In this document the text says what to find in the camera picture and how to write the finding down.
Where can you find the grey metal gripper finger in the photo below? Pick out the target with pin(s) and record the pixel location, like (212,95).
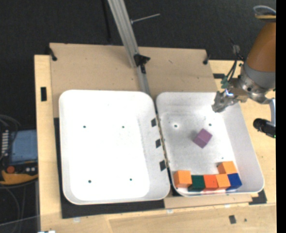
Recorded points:
(229,100)
(217,104)

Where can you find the orange cube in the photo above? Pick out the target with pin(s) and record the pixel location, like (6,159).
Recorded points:
(223,180)
(227,167)
(182,178)

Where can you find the black cylinder on white bracket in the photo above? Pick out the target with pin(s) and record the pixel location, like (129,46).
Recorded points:
(264,126)

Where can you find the red-orange cube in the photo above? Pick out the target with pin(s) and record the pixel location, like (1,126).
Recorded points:
(210,181)

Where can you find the white plastic tray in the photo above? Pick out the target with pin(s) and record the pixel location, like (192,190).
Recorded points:
(206,159)
(109,149)

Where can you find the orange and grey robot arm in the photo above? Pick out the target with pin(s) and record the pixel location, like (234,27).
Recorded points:
(263,50)

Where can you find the purple cube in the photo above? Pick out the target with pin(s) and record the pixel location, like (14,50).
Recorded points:
(202,138)

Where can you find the brown cardboard board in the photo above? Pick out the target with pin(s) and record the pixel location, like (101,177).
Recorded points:
(97,67)

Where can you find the blue cube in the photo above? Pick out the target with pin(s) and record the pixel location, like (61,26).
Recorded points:
(235,181)

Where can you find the green cube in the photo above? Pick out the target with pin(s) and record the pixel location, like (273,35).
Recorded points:
(197,182)

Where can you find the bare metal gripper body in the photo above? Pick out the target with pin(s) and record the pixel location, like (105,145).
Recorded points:
(247,90)

